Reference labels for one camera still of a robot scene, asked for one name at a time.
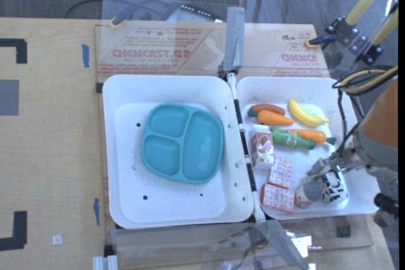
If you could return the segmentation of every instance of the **red and white box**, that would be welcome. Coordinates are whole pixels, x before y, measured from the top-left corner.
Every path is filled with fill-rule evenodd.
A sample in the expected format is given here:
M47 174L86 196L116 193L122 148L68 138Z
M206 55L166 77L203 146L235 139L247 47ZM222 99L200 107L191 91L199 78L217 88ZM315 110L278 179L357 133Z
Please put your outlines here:
M292 161L274 156L274 165L268 175L267 182L280 188L289 189L292 172Z
M253 167L269 170L274 163L273 135L271 132L263 130L254 133L251 144Z
M265 207L284 212L293 212L294 196L295 193L291 190L265 183L261 187L260 202Z

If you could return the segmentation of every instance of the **wooden surface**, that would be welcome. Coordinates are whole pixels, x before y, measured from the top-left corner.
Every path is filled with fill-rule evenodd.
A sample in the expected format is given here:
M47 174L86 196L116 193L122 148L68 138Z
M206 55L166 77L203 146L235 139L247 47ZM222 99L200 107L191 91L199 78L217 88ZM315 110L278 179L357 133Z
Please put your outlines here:
M24 249L0 251L1 269L91 269L92 258L103 255L99 24L0 18L1 38L28 43L27 64L16 64L14 48L0 47L0 79L20 82L18 116L0 116L0 238L12 236L15 211L28 214L28 242ZM82 44L89 47L88 68ZM370 217L368 226L372 246L310 252L308 261L317 269L393 269L381 229ZM63 235L63 244L53 245L53 235ZM171 268L203 269L199 264Z

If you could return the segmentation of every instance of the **teal divided plate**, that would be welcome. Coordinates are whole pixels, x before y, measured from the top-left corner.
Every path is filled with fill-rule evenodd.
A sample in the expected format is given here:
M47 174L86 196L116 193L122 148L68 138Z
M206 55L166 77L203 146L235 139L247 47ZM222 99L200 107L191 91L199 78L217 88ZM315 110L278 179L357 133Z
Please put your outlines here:
M149 113L142 134L142 160L157 175L204 183L220 167L223 128L207 111L165 103Z

